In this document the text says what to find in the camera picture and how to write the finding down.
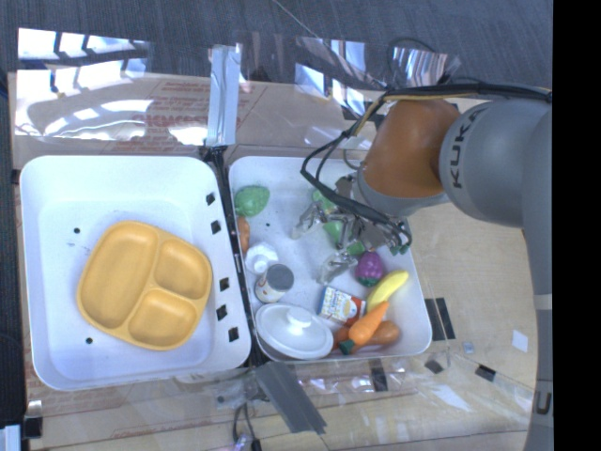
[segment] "toy carrot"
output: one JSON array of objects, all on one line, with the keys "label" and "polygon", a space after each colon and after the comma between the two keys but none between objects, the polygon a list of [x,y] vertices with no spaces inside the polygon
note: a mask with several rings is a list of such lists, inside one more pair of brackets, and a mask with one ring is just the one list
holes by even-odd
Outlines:
[{"label": "toy carrot", "polygon": [[376,332],[379,324],[383,321],[389,306],[388,301],[382,301],[350,326],[348,339],[338,345],[343,354],[349,354],[354,346],[365,346],[367,341]]},{"label": "toy carrot", "polygon": [[[338,349],[339,343],[348,340],[348,331],[349,328],[347,328],[347,326],[343,326],[334,333],[334,344],[331,350]],[[394,322],[391,320],[383,320],[374,332],[374,335],[372,335],[369,341],[367,341],[365,346],[382,346],[384,344],[391,344],[398,339],[399,335],[401,335],[401,330],[396,324],[394,324]],[[361,347],[362,346],[357,345],[353,346],[353,349],[350,351],[350,353],[355,353]]]}]

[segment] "yellow plate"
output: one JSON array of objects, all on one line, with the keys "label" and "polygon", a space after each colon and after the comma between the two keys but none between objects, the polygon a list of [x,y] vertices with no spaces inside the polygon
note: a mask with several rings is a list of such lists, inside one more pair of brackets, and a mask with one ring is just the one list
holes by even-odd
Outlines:
[{"label": "yellow plate", "polygon": [[77,305],[105,333],[152,350],[193,334],[212,285],[199,249],[154,225],[122,221],[100,237],[80,278]]}]

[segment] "can lid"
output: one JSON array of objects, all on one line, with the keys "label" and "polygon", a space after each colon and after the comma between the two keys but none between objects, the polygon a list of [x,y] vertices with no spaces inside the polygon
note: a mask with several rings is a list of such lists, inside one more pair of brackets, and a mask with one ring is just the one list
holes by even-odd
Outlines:
[{"label": "can lid", "polygon": [[273,264],[267,270],[267,282],[271,288],[284,292],[294,285],[294,274],[284,264]]},{"label": "can lid", "polygon": [[331,352],[331,329],[315,313],[303,307],[271,303],[256,313],[256,330],[272,348],[286,356],[311,360]]}]

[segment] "white tray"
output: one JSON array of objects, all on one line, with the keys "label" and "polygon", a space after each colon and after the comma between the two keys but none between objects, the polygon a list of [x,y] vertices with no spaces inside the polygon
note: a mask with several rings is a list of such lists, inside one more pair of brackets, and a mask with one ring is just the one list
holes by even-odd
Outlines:
[{"label": "white tray", "polygon": [[[318,160],[309,162],[308,170],[313,175],[317,164]],[[292,228],[311,204],[311,196],[315,190],[301,175],[301,165],[302,158],[242,157],[230,166],[229,178],[232,196],[247,185],[263,185],[270,189],[270,200],[266,208],[255,217],[248,218],[251,226],[250,244],[261,241],[270,243],[275,247],[280,261],[294,273],[294,287],[280,302],[300,305],[317,312],[324,288],[316,281],[318,269],[325,259],[335,252],[335,248],[330,236],[323,229],[297,240],[290,237]],[[340,177],[351,172],[352,169],[343,161],[330,160],[321,171],[321,180],[334,188],[334,183]],[[407,283],[391,297],[391,306],[387,311],[387,319],[400,327],[401,338],[387,347],[365,348],[359,353],[348,356],[337,351],[324,360],[410,356],[420,354],[429,347],[432,340],[432,326],[410,250],[402,256],[392,256],[388,248],[383,247],[378,249],[378,253],[387,271],[404,269],[409,273]],[[256,276],[246,269],[244,271],[254,316],[263,304],[253,292]],[[337,276],[330,285],[359,298],[364,299],[367,295],[368,289],[359,284],[351,271]],[[340,327],[330,321],[326,322],[333,330]],[[271,359],[289,360],[262,340],[259,339],[258,342]]]},{"label": "white tray", "polygon": [[[245,361],[251,337],[222,199],[206,164],[189,157],[44,156],[23,168],[21,199],[33,364],[48,386],[107,386]],[[87,258],[104,230],[122,220],[158,226],[208,256],[213,287],[207,307],[179,348],[134,346],[96,329],[78,310]]]}]

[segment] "toy banana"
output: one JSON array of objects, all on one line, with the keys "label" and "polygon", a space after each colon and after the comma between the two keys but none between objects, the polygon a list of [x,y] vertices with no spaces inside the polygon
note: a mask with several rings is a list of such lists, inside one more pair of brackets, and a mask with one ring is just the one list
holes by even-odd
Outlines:
[{"label": "toy banana", "polygon": [[388,272],[367,296],[366,311],[369,312],[379,303],[388,301],[389,298],[407,282],[408,278],[409,273],[401,269]]}]

